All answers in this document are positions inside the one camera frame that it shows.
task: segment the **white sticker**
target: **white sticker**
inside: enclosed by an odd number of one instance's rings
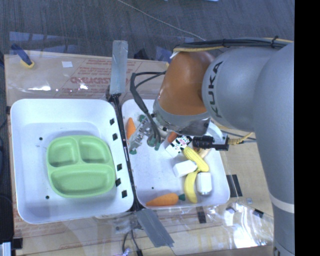
[[[72,68],[72,62],[71,61],[62,61],[62,66],[64,68]]]

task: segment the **white plastic tray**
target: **white plastic tray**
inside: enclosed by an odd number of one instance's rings
[[[145,99],[144,103],[149,112],[152,113],[154,100]],[[126,125],[131,117],[136,127],[139,125],[139,116],[144,113],[140,110],[133,99],[127,100],[122,105],[123,122]],[[172,158],[165,150],[164,143],[161,144],[158,151],[147,145],[147,138],[137,149],[137,154],[129,154],[133,179],[136,187],[136,193],[139,202],[145,206],[146,203],[165,193],[174,192],[178,195],[184,193],[184,177],[176,177],[173,166],[176,163],[187,160],[183,154]],[[216,206],[226,203],[230,198],[230,189],[225,174],[219,151],[211,149],[204,158],[209,165],[211,172],[212,191],[208,195],[200,195],[197,190],[196,195],[198,202],[191,203],[180,201],[174,206],[166,207],[148,207],[153,209],[183,208],[197,206]]]
[[[23,220],[49,223],[124,213],[131,208],[134,196],[110,103],[101,99],[21,99],[12,105],[10,114],[17,210]],[[104,140],[121,184],[87,198],[56,194],[48,178],[47,146],[53,139],[69,135],[93,135]]]

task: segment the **orange carrot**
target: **orange carrot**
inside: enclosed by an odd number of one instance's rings
[[[129,117],[128,122],[126,123],[125,130],[126,130],[126,138],[129,140],[131,135],[134,134],[136,131],[134,120],[131,117]]]
[[[167,193],[158,196],[146,203],[147,206],[174,206],[178,200],[186,200],[185,194],[177,195],[176,193]]]
[[[168,135],[167,140],[168,140],[169,143],[172,143],[176,139],[176,137],[178,137],[178,134],[175,133],[174,131],[172,131]]]

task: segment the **gray floor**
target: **gray floor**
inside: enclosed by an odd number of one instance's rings
[[[111,56],[112,41],[126,40],[129,58],[141,51],[141,58],[160,60],[159,49],[170,51],[183,42],[275,36],[293,41],[295,1],[2,0],[0,31],[3,54],[18,42],[28,50]],[[0,68],[0,125],[6,120],[5,90],[5,72]],[[12,235],[6,123],[0,127],[0,138],[1,244]]]

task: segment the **green plate compartment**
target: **green plate compartment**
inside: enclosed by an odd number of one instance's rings
[[[85,198],[111,190],[116,170],[109,146],[91,135],[59,137],[46,152],[52,189],[66,198]]]

